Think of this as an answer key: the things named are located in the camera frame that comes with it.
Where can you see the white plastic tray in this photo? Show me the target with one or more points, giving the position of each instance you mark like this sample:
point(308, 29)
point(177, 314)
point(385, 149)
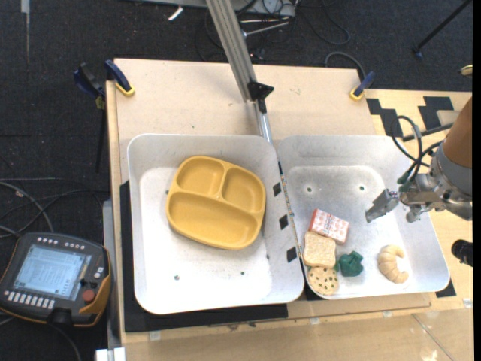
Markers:
point(210, 276)
point(338, 156)

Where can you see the green toy broccoli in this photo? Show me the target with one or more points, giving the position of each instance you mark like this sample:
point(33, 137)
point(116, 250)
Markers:
point(351, 264)

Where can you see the beige toy croissant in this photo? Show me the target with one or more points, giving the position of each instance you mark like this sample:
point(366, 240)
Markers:
point(391, 264)

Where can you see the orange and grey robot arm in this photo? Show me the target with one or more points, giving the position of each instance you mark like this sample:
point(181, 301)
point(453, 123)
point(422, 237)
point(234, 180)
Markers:
point(459, 145)

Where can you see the pale wood board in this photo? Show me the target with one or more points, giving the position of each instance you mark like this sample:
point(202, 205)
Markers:
point(188, 100)

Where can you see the yellow divided plate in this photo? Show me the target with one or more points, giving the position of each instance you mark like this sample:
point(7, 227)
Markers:
point(210, 213)

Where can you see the toy chocolate chip biscuit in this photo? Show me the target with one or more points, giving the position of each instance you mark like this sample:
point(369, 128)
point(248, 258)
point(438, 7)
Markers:
point(322, 280)

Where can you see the thin black and white rod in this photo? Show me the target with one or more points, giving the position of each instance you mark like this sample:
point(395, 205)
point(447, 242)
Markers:
point(265, 126)

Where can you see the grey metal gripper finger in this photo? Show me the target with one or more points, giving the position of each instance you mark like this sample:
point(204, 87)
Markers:
point(412, 214)
point(383, 203)

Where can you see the toy bread slice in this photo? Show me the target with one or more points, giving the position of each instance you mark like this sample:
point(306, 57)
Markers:
point(319, 249)

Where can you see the orange and white carton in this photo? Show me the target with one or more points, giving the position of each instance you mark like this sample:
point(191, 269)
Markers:
point(330, 225)

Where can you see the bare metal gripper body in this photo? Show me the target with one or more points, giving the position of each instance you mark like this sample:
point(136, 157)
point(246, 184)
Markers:
point(432, 194)

